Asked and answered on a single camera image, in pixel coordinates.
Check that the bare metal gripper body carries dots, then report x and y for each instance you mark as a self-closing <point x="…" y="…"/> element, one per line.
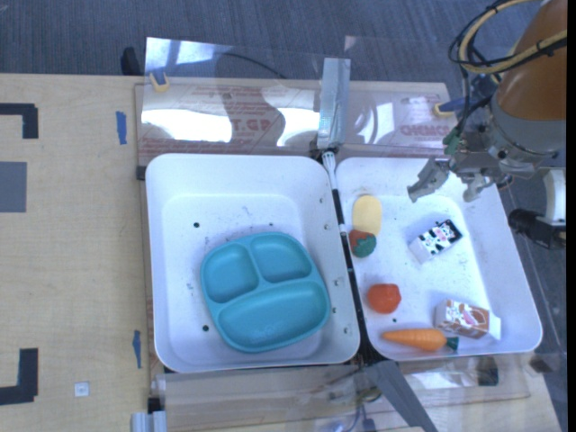
<point x="477" y="160"/>

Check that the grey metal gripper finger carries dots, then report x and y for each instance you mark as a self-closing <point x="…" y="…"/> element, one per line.
<point x="476" y="188"/>
<point x="427" y="180"/>

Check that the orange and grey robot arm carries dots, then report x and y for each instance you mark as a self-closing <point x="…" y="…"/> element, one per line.
<point x="535" y="83"/>

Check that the black and white cow carton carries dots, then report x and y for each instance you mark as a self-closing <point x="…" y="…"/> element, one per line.
<point x="435" y="240"/>

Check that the yellow oval toy food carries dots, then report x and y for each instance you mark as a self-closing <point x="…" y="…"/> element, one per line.
<point x="366" y="214"/>

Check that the red and green toy strawberry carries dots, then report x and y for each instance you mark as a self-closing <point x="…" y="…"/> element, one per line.
<point x="362" y="244"/>

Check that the white plastic tray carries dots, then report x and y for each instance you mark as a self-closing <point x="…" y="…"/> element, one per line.
<point x="454" y="286"/>
<point x="252" y="178"/>

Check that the thin black and white rod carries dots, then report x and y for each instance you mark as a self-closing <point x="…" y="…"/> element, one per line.
<point x="343" y="236"/>

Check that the orange round toy fruit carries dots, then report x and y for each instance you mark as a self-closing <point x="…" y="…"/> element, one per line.
<point x="384" y="298"/>

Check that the brown and white carton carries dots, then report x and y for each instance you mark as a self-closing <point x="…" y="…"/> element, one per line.
<point x="465" y="318"/>

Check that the orange toy carrot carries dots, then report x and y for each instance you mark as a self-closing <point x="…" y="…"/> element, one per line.
<point x="416" y="338"/>

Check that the blue divided plate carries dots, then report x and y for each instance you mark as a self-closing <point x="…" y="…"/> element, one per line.
<point x="270" y="304"/>

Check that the black cylinder on white bracket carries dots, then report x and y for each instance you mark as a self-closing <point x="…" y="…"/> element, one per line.
<point x="535" y="227"/>

